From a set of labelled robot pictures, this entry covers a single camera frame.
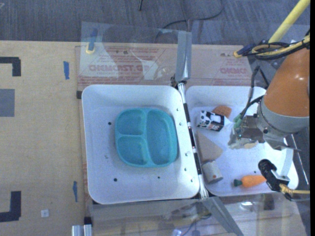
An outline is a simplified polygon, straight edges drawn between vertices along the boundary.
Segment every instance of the yellow pole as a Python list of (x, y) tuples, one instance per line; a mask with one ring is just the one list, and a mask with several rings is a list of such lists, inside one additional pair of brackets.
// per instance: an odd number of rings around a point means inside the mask
[(311, 0), (299, 0), (296, 6), (292, 9), (286, 19), (282, 22), (276, 32), (269, 39), (269, 43), (277, 42), (286, 34), (291, 25), (301, 16), (306, 7), (311, 3)]

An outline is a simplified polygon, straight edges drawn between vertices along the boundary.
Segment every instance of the teal container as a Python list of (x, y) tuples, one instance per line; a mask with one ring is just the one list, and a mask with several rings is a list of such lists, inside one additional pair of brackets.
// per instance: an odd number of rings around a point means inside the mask
[(119, 157), (135, 167), (165, 167), (177, 158), (177, 135), (172, 117), (155, 108), (132, 108), (115, 121)]

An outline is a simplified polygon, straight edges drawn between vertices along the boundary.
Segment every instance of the gray square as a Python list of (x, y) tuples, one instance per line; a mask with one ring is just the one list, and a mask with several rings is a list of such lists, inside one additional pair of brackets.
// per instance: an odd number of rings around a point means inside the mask
[(14, 89), (0, 89), (0, 117), (14, 117)]

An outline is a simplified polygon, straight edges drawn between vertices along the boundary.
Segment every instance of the white tray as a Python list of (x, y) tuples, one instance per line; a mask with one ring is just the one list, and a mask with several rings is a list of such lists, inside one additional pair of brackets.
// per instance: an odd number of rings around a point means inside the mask
[[(88, 189), (100, 204), (188, 199), (199, 180), (180, 93), (168, 86), (92, 85), (82, 93)], [(162, 168), (124, 163), (115, 148), (115, 119), (125, 109), (153, 107), (175, 122), (178, 158)]]
[[(230, 149), (227, 145), (231, 129), (234, 123), (226, 125), (220, 132), (196, 127), (196, 118), (201, 110), (212, 111), (219, 105), (225, 105), (232, 109), (229, 120), (232, 122), (244, 108), (247, 102), (249, 87), (219, 87), (219, 86), (193, 86), (186, 92), (191, 126), (194, 133), (199, 130), (208, 139), (223, 149), (222, 155), (216, 160), (223, 175), (223, 180), (206, 184), (209, 192), (216, 196), (239, 196), (259, 193), (270, 193), (271, 189), (266, 183), (255, 187), (234, 187), (233, 180), (245, 175), (260, 174), (258, 163), (261, 159), (270, 160), (278, 170), (283, 167), (285, 151), (273, 150), (267, 143), (258, 144), (251, 149)], [(253, 99), (265, 93), (263, 88), (255, 88)], [(256, 113), (257, 104), (251, 106), (247, 114)], [(298, 175), (292, 163), (288, 177), (289, 187), (295, 189), (298, 185)]]

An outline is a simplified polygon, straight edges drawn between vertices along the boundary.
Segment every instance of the orange toy carrot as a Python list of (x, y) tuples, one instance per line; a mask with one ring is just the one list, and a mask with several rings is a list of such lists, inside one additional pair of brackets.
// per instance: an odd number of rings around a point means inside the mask
[(234, 183), (234, 186), (241, 185), (243, 187), (248, 188), (248, 187), (259, 185), (265, 181), (266, 181), (266, 178), (262, 175), (247, 175), (247, 176), (242, 177), (241, 180), (235, 179), (233, 183)]

